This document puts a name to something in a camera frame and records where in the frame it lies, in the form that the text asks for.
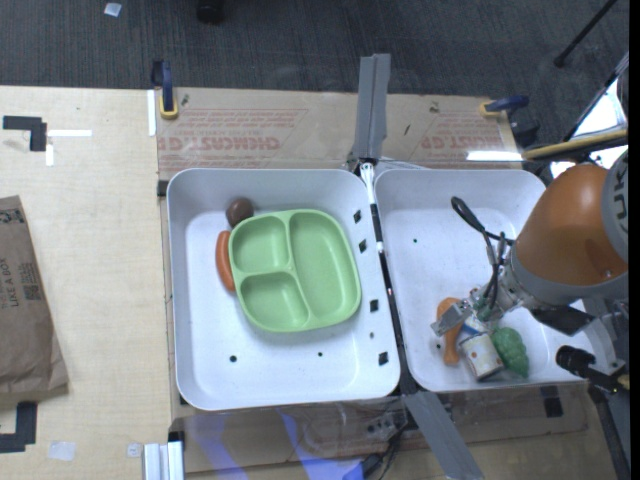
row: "gray carpet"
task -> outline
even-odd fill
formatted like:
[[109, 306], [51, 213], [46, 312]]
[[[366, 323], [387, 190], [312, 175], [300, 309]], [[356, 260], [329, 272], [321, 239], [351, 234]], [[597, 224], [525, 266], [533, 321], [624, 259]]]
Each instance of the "gray carpet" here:
[[227, 0], [217, 26], [197, 1], [0, 0], [0, 84], [143, 89], [167, 59], [181, 86], [355, 92], [360, 57], [390, 53], [390, 93], [524, 94], [553, 143], [629, 49], [629, 0], [563, 69], [607, 0]]

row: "tin can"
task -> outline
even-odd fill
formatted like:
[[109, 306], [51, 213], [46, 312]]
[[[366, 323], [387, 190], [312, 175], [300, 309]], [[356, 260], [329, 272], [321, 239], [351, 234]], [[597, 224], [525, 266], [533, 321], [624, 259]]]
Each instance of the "tin can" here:
[[485, 332], [462, 340], [460, 349], [477, 380], [486, 379], [504, 369], [502, 359], [496, 347], [493, 346], [491, 337]]

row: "green plate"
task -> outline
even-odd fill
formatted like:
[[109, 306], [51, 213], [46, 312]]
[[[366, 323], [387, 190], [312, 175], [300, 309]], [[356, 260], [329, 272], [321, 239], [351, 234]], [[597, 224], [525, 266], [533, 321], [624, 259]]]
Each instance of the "green plate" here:
[[229, 258], [244, 313], [267, 331], [335, 325], [360, 306], [351, 248], [327, 213], [289, 210], [246, 219], [231, 232]]

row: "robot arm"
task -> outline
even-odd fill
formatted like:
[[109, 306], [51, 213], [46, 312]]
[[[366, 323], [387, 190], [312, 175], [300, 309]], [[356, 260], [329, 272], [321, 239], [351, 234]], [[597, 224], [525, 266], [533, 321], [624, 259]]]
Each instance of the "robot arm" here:
[[[460, 203], [453, 198], [454, 208]], [[581, 164], [554, 180], [504, 259], [504, 236], [494, 252], [466, 210], [463, 215], [457, 209], [485, 235], [494, 275], [432, 324], [436, 335], [470, 317], [490, 326], [519, 306], [573, 334], [593, 317], [569, 304], [583, 298], [628, 301], [628, 152], [610, 170]]]

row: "green broccoli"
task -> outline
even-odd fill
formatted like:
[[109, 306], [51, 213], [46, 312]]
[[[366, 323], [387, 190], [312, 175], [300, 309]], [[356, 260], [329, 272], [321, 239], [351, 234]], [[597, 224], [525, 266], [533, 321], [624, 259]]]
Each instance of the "green broccoli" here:
[[529, 358], [520, 333], [511, 327], [501, 327], [491, 335], [491, 341], [505, 367], [526, 379], [529, 376]]

